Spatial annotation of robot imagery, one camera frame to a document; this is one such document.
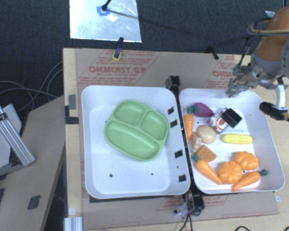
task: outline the tray hinge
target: tray hinge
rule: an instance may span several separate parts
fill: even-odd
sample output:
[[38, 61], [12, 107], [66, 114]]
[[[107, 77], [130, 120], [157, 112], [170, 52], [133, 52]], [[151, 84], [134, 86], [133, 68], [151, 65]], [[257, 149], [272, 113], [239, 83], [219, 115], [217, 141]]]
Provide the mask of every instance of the tray hinge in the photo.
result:
[[194, 216], [198, 216], [200, 214], [201, 210], [205, 208], [205, 204], [204, 204], [204, 200], [202, 197], [202, 192], [198, 189], [198, 187], [195, 184], [192, 164], [191, 164], [190, 157], [188, 156], [189, 155], [188, 143], [186, 140], [183, 116], [182, 116], [181, 105], [180, 105], [180, 100], [179, 100], [179, 86], [180, 86], [179, 76], [169, 76], [169, 78], [165, 81], [165, 88], [169, 89], [174, 94], [176, 102], [177, 102], [177, 109], [178, 109], [181, 131], [182, 131], [182, 136], [183, 136], [183, 141], [184, 141], [186, 160], [187, 160], [189, 175], [190, 175], [190, 179], [191, 179], [191, 186], [190, 186], [191, 193], [190, 192], [186, 193], [185, 201], [187, 201], [189, 199], [188, 196], [192, 195], [193, 202], [194, 202], [194, 208], [193, 208], [193, 211], [190, 211], [189, 214], [192, 214]]

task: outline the toy carrot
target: toy carrot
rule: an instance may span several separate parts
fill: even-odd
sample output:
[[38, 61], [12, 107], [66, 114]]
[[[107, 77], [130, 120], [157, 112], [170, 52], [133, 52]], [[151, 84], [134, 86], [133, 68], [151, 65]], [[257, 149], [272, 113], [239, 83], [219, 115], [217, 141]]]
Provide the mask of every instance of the toy carrot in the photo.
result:
[[188, 144], [190, 143], [193, 135], [194, 117], [191, 114], [192, 111], [193, 111], [192, 108], [188, 108], [187, 114], [184, 116], [184, 127]]
[[217, 176], [215, 171], [211, 168], [211, 166], [202, 159], [199, 159], [197, 154], [193, 155], [192, 158], [196, 161], [196, 168], [207, 178], [214, 181], [215, 183], [222, 185], [222, 180]]
[[265, 176], [265, 175], [267, 175], [267, 172], [265, 169], [261, 170], [260, 172], [253, 171], [253, 172], [246, 173], [236, 184], [233, 185], [232, 189], [236, 191], [241, 187], [251, 185], [259, 181], [260, 176]]

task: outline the orange pumpkin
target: orange pumpkin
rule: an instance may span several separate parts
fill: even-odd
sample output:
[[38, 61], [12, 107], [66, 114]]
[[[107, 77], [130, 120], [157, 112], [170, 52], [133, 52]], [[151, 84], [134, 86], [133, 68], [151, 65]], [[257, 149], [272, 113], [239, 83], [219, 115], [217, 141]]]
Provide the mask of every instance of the orange pumpkin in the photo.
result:
[[238, 152], [235, 162], [242, 167], [242, 170], [254, 170], [258, 167], [258, 158], [246, 151]]
[[234, 161], [222, 163], [218, 177], [227, 184], [237, 183], [242, 178], [242, 167]]

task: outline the divided plate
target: divided plate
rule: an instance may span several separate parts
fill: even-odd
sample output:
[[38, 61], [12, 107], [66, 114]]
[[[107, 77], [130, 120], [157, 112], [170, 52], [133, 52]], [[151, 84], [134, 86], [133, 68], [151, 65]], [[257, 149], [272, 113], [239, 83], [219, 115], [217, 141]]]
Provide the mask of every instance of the divided plate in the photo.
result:
[[169, 131], [167, 119], [147, 105], [127, 100], [119, 103], [104, 128], [108, 144], [141, 161], [160, 153]]

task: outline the small box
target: small box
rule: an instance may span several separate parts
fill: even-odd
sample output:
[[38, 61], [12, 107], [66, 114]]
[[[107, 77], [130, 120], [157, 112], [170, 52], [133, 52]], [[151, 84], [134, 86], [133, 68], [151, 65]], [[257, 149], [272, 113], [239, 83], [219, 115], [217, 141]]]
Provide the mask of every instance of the small box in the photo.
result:
[[228, 127], [228, 123], [219, 114], [211, 116], [208, 123], [218, 133], [223, 132]]
[[222, 113], [222, 118], [232, 128], [234, 128], [240, 122], [240, 120], [242, 120], [242, 117], [240, 117], [233, 109], [226, 109], [225, 112]]

